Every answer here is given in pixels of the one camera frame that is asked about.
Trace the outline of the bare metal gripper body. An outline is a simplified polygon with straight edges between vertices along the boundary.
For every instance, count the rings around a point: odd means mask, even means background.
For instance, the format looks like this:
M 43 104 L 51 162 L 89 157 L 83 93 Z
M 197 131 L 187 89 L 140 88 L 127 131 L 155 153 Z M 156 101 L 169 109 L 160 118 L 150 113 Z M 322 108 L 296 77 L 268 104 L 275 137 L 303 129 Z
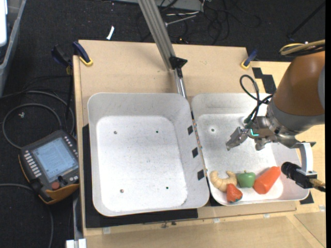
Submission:
M 248 130 L 252 139 L 265 138 L 267 143 L 280 143 L 288 148 L 298 148 L 297 132 L 281 125 L 275 118 L 258 116 Z

